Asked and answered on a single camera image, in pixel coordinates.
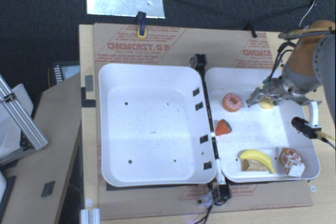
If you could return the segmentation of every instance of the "white tray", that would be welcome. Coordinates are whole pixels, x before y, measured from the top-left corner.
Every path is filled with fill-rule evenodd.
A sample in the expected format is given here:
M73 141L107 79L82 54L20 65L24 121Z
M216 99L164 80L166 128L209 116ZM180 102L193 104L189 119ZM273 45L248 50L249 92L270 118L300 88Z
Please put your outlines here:
M249 108L246 105L251 93L269 74L270 70L236 68L212 68L206 73L214 126L224 119L233 129L230 134L216 137L222 172L238 183L315 178L320 164L313 142L298 134L291 125L295 116L305 119L302 107L293 101L284 101L271 110L264 110L258 104ZM224 95L230 92L239 95L243 102L237 112L227 112L222 106ZM297 150L306 165L302 177L290 177L284 172L277 159L282 147ZM260 150L270 156L276 173L242 172L239 155L247 149Z
M201 184L214 178L202 81L195 70L112 63L99 72L99 93L102 173L109 184Z

